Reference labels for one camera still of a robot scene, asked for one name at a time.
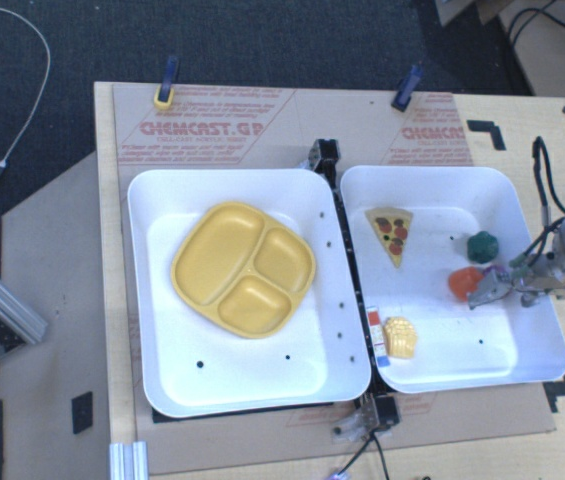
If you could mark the white plastic tray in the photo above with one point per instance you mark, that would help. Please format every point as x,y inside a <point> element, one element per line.
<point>242,368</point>
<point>452,348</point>

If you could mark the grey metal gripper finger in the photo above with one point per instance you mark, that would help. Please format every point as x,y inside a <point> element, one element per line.
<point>530,299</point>
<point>488,290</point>

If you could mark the small white red blue carton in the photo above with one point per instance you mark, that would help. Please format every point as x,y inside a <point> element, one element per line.
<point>378,337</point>

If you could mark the thin black and white rod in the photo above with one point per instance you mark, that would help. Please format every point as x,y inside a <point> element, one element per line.
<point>353,268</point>

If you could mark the yellow divided plate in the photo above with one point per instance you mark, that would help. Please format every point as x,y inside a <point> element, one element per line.
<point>242,268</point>

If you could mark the orange toy carrot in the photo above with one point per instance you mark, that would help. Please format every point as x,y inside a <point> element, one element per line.
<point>463,283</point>

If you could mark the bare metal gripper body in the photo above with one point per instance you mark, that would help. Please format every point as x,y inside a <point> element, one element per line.
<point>557,282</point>

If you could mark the brown cardboard board red print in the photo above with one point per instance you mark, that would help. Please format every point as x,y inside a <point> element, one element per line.
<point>272,118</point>

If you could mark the toy pizza slice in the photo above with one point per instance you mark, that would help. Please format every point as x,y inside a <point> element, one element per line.
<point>392,230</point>

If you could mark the green toy broccoli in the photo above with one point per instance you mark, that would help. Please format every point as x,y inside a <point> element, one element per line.
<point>482,247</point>

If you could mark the yellow toy fries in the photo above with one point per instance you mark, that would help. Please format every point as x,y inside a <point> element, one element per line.
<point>400,338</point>

